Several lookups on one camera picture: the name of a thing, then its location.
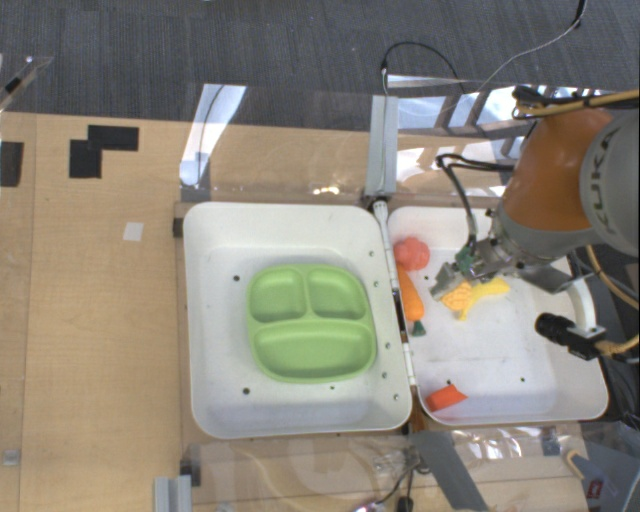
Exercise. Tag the orange toy sausage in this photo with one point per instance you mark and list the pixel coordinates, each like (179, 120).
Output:
(445, 397)

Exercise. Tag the orange carrot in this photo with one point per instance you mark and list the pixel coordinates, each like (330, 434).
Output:
(412, 300)

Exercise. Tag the yellow banana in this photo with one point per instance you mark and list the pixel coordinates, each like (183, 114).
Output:
(492, 288)

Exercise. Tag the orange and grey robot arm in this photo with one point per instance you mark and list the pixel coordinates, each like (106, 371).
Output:
(550, 175)

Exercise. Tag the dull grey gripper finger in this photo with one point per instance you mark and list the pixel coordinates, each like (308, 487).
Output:
(441, 289)

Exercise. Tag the white plastic tray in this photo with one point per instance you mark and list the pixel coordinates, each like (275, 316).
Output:
(220, 350)
(500, 360)

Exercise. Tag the salmon pink lumpy toy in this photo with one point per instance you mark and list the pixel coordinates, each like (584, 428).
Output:
(412, 254)

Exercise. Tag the black cylinder on white bracket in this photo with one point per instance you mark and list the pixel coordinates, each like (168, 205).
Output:
(562, 330)

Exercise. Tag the thin black and white rod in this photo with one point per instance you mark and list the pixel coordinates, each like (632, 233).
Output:
(386, 235)

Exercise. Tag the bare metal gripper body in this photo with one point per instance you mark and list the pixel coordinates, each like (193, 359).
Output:
(487, 262)

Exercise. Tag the yellow textured toy corn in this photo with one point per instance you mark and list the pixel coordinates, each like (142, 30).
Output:
(457, 300)

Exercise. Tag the green divided plate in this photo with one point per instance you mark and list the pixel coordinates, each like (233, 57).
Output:
(310, 345)

